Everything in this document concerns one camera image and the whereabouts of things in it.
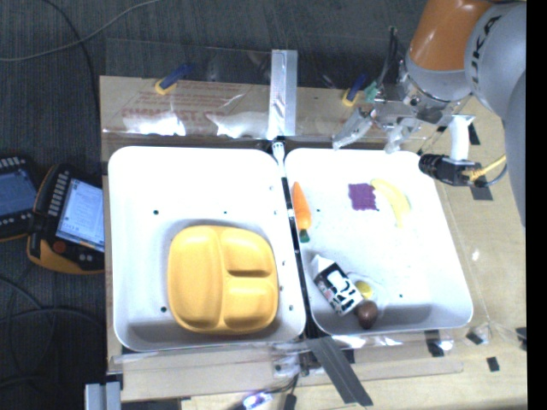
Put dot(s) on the orange carrot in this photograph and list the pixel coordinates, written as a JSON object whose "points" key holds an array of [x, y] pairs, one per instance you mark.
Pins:
{"points": [[301, 207]]}

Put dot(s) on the brown cardboard board, red print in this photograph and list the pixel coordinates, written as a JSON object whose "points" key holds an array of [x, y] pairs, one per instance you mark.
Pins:
{"points": [[478, 237]]}

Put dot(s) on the white fried egg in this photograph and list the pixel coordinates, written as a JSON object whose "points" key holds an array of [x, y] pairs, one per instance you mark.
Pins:
{"points": [[365, 288]]}

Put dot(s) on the white and black milk carton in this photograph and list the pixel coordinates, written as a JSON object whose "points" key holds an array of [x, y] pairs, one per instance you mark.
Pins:
{"points": [[337, 288]]}

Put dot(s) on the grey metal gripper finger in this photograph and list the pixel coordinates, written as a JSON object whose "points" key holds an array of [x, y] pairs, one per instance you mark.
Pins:
{"points": [[395, 140], [352, 130]]}

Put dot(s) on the black cylinder on white bracket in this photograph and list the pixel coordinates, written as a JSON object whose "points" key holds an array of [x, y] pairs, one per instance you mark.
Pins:
{"points": [[458, 137]]}

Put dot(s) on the yellow banana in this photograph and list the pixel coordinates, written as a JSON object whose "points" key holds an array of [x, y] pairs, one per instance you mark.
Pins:
{"points": [[395, 199]]}

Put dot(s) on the purple grapes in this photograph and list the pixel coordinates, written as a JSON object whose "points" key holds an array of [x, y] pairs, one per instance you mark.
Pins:
{"points": [[362, 197]]}

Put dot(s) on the white plastic tray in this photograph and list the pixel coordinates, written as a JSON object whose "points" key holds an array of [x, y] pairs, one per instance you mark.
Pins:
{"points": [[141, 246], [406, 263]]}

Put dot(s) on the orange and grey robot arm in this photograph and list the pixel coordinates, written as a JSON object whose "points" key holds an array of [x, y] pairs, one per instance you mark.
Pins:
{"points": [[491, 58]]}

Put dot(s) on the brown egg-shaped toy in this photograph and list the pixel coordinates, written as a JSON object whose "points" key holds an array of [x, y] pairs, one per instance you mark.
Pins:
{"points": [[366, 313]]}

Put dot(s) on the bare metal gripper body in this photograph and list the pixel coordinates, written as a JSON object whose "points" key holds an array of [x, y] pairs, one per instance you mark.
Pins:
{"points": [[404, 111]]}

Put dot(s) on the yellow divided plate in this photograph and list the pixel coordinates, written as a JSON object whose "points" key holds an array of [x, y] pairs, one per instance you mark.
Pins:
{"points": [[205, 280]]}

